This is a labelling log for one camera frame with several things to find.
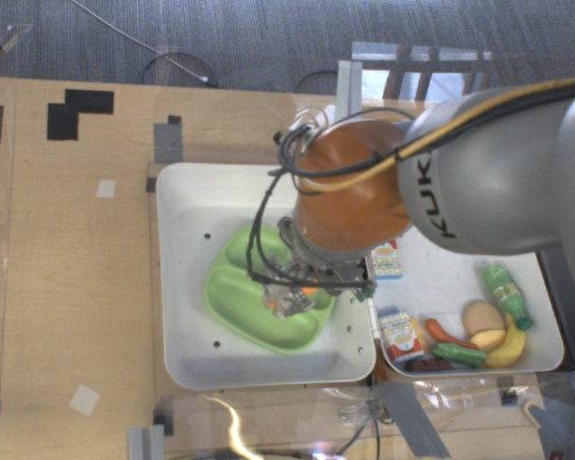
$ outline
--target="gray carpet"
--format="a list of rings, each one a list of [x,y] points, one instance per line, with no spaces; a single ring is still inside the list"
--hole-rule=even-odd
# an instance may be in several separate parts
[[[79,1],[229,89],[291,91],[354,41],[491,50],[495,85],[575,75],[575,0]],[[33,29],[0,76],[137,83],[154,57],[68,0],[0,0],[0,36],[10,24]],[[162,59],[145,81],[199,85]]]

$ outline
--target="white tray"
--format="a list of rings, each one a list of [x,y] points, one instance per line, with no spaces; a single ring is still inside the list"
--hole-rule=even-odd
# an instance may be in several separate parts
[[[433,244],[413,228],[397,242],[403,276],[378,281],[375,303],[379,315],[402,310],[417,317],[422,325],[427,318],[436,318],[448,333],[466,338],[462,312],[474,301],[493,302],[483,272],[489,265],[501,264],[516,281],[524,295],[526,309],[535,321],[533,328],[526,332],[523,355],[511,368],[473,370],[465,367],[438,375],[542,372],[560,365],[564,356],[563,340],[535,254],[511,257],[455,254]],[[431,375],[409,374],[401,367],[393,367],[414,378]]]
[[[251,224],[271,169],[174,164],[157,180],[165,361],[171,377],[186,388],[354,381],[373,369],[368,310],[349,296],[338,297],[315,342],[292,356],[250,342],[208,312],[203,300],[207,272],[228,239]],[[295,199],[290,180],[282,179],[266,222],[274,225],[288,215]]]
[[[271,178],[271,167],[174,164],[160,174],[157,202],[162,269],[164,348],[167,369],[180,385],[208,390],[274,384],[360,380],[375,362],[366,305],[350,296],[337,298],[324,331],[305,351],[278,355],[221,325],[207,311],[203,286],[219,250],[240,228],[251,224]],[[289,215],[296,198],[282,179],[266,209],[265,222]],[[502,264],[525,296],[535,326],[527,333],[523,356],[511,368],[455,369],[434,375],[497,375],[557,368],[564,355],[558,324],[534,254],[513,257],[465,256],[448,252],[416,229],[398,239],[403,276],[379,280],[379,314],[404,310],[437,318],[464,337],[461,314],[469,302],[488,299],[481,276],[490,264]],[[433,374],[408,374],[430,378]]]

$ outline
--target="juice box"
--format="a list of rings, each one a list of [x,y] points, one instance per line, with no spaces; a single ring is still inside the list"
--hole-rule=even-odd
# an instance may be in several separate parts
[[[383,347],[393,363],[422,357],[424,350],[406,311],[395,311],[379,317]]]
[[[403,276],[403,266],[396,241],[389,241],[375,247],[371,252],[371,261],[378,279],[394,279]]]

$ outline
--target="green plate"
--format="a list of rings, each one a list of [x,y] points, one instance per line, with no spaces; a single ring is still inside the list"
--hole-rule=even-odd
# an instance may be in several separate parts
[[[246,250],[251,227],[239,230],[219,252],[204,286],[204,301],[211,314],[235,333],[267,349],[286,355],[308,348],[321,333],[335,298],[323,289],[310,298],[315,307],[279,320],[262,303],[264,287],[247,276]],[[266,256],[274,255],[283,265],[289,261],[289,248],[279,231],[263,225],[262,245]],[[252,265],[263,272],[257,251],[252,252]]]

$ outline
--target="white sticker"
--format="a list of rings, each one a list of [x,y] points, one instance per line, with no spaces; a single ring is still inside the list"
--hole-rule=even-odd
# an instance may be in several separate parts
[[[85,385],[79,385],[77,392],[70,401],[70,406],[85,416],[91,416],[98,403],[100,394]]]
[[[96,197],[115,197],[116,180],[101,180]]]

